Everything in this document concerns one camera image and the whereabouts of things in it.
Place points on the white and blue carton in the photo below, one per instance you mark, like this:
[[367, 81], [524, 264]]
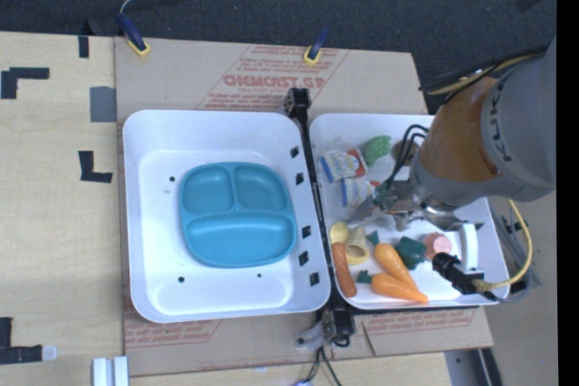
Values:
[[357, 192], [344, 165]]

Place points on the thin black rod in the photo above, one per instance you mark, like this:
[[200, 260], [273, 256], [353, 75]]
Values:
[[312, 167]]

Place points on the green toy broccoli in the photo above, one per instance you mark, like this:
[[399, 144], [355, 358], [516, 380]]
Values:
[[376, 149]]

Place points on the orange toy sausage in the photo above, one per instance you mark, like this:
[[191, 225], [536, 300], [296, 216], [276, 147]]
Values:
[[344, 271]]

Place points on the pale yellow round toy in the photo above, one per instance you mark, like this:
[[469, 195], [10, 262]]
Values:
[[339, 232]]

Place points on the dark green toy pepper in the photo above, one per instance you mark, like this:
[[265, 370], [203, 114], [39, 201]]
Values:
[[410, 253]]

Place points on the blue divided plate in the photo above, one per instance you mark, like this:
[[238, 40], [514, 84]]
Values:
[[235, 217]]

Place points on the black cylinder on white bracket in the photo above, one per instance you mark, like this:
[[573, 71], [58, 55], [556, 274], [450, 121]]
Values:
[[454, 269]]

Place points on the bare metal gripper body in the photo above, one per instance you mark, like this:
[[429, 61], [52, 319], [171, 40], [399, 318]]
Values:
[[407, 199]]

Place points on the orange toy carrot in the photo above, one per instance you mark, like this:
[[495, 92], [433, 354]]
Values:
[[393, 262], [398, 288]]

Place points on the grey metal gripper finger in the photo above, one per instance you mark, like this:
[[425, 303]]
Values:
[[401, 222], [364, 210]]

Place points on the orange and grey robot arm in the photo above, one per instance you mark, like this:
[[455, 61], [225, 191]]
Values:
[[470, 149]]

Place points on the brown round toy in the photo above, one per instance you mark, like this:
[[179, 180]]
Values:
[[400, 151]]

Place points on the white plastic tray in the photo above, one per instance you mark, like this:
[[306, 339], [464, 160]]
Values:
[[452, 287], [149, 212]]

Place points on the pink round toy slice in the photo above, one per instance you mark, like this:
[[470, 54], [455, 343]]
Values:
[[438, 245]]

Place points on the brown cardboard board, red print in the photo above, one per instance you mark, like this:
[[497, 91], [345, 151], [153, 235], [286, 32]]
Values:
[[190, 77]]

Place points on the beige toy ice cream cone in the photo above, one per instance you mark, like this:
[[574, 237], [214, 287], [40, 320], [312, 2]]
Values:
[[357, 246]]

